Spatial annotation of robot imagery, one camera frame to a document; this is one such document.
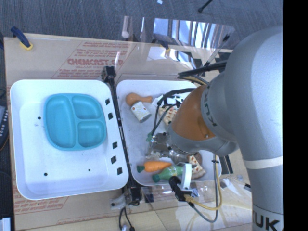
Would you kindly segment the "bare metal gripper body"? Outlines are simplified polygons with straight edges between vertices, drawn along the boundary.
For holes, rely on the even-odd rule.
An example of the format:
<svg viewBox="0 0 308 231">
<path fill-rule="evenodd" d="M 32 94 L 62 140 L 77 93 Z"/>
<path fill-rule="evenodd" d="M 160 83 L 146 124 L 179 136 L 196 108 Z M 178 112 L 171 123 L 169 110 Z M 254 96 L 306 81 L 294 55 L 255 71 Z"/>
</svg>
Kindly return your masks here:
<svg viewBox="0 0 308 231">
<path fill-rule="evenodd" d="M 169 134 L 165 132 L 152 136 L 149 142 L 149 157 L 155 159 L 167 157 L 174 164 L 189 162 L 189 154 L 174 145 Z"/>
</svg>

